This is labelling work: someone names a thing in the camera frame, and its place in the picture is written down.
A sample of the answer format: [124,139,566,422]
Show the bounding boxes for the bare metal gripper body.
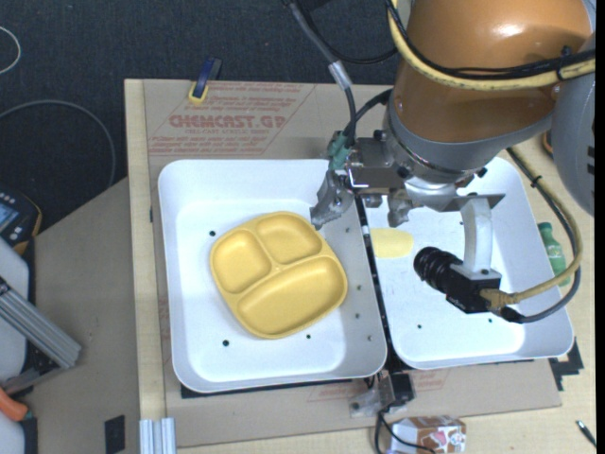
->
[347,136,489,212]

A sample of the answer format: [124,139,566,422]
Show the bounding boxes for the pale yellow oval piece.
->
[370,227,415,261]

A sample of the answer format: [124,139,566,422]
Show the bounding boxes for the yellow divided plate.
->
[209,210,350,341]

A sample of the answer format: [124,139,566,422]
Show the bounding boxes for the brown cardboard board red print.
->
[123,79,564,448]

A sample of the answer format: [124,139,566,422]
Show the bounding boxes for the white plastic tray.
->
[359,156,576,371]
[157,158,389,393]

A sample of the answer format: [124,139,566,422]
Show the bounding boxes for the green plastic bottle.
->
[537,221,574,288]

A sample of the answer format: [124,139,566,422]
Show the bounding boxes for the brown and white carton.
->
[389,414,468,454]

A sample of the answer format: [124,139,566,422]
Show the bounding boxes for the black cylinder on white bracket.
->
[412,194,507,315]

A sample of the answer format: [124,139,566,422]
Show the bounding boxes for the black block with thin wires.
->
[377,371,417,409]

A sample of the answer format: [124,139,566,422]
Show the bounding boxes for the orange handled tool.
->
[0,385,30,422]

